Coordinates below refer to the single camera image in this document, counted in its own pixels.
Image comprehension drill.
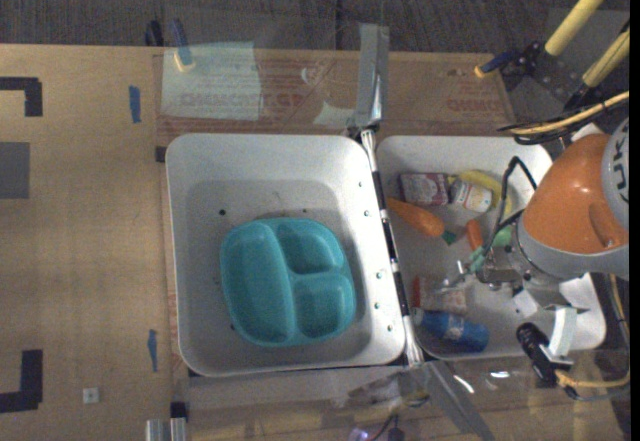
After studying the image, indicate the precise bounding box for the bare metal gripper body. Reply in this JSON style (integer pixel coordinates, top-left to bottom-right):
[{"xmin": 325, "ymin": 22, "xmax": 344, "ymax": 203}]
[{"xmin": 474, "ymin": 246, "xmax": 529, "ymax": 291}]

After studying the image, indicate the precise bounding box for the beige and red packet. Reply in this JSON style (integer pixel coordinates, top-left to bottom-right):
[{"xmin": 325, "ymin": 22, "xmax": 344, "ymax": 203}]
[{"xmin": 410, "ymin": 274, "xmax": 469, "ymax": 316}]

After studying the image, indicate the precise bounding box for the small orange sausage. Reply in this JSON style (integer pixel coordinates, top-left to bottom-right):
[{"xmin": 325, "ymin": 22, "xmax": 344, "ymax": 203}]
[{"xmin": 465, "ymin": 218, "xmax": 485, "ymax": 252}]

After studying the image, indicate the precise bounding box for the white plastic tray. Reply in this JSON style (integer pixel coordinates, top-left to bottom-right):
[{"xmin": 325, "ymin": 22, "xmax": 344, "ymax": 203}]
[
  {"xmin": 374, "ymin": 134, "xmax": 608, "ymax": 362},
  {"xmin": 164, "ymin": 132, "xmax": 407, "ymax": 377}
]

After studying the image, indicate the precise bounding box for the orange carrot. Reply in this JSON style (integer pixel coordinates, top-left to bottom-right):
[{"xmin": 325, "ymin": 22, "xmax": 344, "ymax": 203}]
[{"xmin": 386, "ymin": 196, "xmax": 457, "ymax": 246}]

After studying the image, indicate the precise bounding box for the small white bottle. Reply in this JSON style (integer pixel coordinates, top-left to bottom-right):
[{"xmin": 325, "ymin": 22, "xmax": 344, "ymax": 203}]
[{"xmin": 448, "ymin": 178, "xmax": 494, "ymax": 214}]

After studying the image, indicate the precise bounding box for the teal divided plate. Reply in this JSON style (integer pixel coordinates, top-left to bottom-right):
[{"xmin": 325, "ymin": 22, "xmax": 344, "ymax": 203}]
[{"xmin": 218, "ymin": 217, "xmax": 358, "ymax": 348}]

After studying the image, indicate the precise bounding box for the brown cardboard board red print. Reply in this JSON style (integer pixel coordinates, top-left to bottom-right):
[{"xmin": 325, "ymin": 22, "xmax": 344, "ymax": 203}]
[{"xmin": 152, "ymin": 47, "xmax": 522, "ymax": 430}]

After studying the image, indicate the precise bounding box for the black cylinder on white bracket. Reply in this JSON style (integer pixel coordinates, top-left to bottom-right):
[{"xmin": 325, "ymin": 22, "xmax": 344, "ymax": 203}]
[{"xmin": 512, "ymin": 289, "xmax": 581, "ymax": 387}]

